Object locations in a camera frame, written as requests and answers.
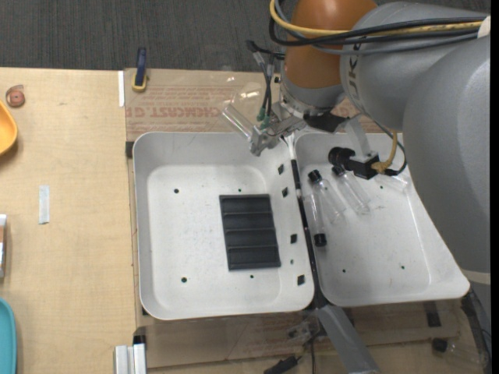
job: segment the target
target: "plastic vial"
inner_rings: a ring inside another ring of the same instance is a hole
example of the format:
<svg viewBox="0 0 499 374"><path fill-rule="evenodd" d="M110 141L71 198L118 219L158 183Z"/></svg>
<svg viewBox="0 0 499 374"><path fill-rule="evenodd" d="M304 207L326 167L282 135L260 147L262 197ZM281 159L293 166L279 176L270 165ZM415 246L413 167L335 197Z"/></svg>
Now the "plastic vial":
<svg viewBox="0 0 499 374"><path fill-rule="evenodd" d="M317 169L309 173L309 179L312 181L313 198L320 204L322 218L334 223L346 209L345 204L336 194L331 183L323 179Z"/></svg>
<svg viewBox="0 0 499 374"><path fill-rule="evenodd" d="M396 192L404 193L409 189L410 178L401 174L398 176L378 175L374 177L374 181L381 187L395 190Z"/></svg>
<svg viewBox="0 0 499 374"><path fill-rule="evenodd" d="M469 369L484 369L489 362L489 358L483 350L477 348L476 345L464 344L460 340L435 338L432 340L431 346L436 355L445 358L452 365Z"/></svg>
<svg viewBox="0 0 499 374"><path fill-rule="evenodd" d="M253 125L246 117L236 110L232 104L227 105L221 113L223 119L234 132L241 135L246 141L251 141Z"/></svg>
<svg viewBox="0 0 499 374"><path fill-rule="evenodd" d="M327 244L326 227L322 219L322 208L319 199L310 194L303 198L303 205L313 242L316 246L325 246Z"/></svg>
<svg viewBox="0 0 499 374"><path fill-rule="evenodd" d="M338 182L338 189L355 212L368 214L370 198L362 189L352 172L339 166L333 166L333 177Z"/></svg>

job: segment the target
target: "gray floor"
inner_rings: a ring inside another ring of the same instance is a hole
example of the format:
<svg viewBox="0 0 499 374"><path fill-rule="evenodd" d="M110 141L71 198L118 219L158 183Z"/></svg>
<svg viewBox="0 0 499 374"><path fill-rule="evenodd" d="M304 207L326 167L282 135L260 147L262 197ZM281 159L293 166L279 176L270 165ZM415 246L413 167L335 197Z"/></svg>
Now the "gray floor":
<svg viewBox="0 0 499 374"><path fill-rule="evenodd" d="M257 71L244 41L272 48L270 0L0 0L0 66L123 69L138 47L147 66ZM424 2L490 12L491 0Z"/></svg>

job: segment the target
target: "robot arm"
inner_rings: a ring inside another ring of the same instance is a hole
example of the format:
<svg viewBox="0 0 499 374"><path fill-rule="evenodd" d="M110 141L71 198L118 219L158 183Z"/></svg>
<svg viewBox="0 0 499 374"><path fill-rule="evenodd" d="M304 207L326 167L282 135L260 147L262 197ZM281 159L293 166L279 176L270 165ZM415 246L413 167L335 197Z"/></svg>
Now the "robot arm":
<svg viewBox="0 0 499 374"><path fill-rule="evenodd" d="M330 113L345 95L403 132L416 191L490 319L490 17L406 2L298 0L288 21L284 1L272 0L269 26L286 47L279 102L255 127L253 153L307 125L347 126Z"/></svg>

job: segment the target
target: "black slotted holder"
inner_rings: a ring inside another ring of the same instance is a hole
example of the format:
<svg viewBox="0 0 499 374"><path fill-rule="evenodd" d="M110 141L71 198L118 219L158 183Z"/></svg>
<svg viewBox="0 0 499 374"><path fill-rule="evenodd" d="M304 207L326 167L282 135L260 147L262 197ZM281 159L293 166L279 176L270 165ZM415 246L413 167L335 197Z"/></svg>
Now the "black slotted holder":
<svg viewBox="0 0 499 374"><path fill-rule="evenodd" d="M220 207L229 270L281 265L268 194L220 196Z"/></svg>

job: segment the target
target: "black cap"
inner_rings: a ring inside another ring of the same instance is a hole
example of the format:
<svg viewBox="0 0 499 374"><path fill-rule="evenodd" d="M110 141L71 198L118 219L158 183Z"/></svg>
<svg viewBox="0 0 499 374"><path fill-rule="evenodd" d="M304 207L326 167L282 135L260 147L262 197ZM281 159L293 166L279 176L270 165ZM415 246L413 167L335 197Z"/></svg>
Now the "black cap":
<svg viewBox="0 0 499 374"><path fill-rule="evenodd" d="M332 171L337 176L341 176L341 175L343 175L345 173L345 169L340 168L339 166L333 166Z"/></svg>
<svg viewBox="0 0 499 374"><path fill-rule="evenodd" d="M345 169L350 170L350 158L355 156L355 154L356 152L354 150L336 146L335 148L331 149L331 151L329 151L327 160L334 166L342 166Z"/></svg>
<svg viewBox="0 0 499 374"><path fill-rule="evenodd" d="M316 246L325 246L327 244L326 235L324 233L315 234L313 236Z"/></svg>
<svg viewBox="0 0 499 374"><path fill-rule="evenodd" d="M434 351L444 353L447 350L448 342L442 338L434 338L431 341L431 347Z"/></svg>
<svg viewBox="0 0 499 374"><path fill-rule="evenodd" d="M312 180L313 183L315 183L322 180L322 176L317 169L314 169L309 173L309 179Z"/></svg>

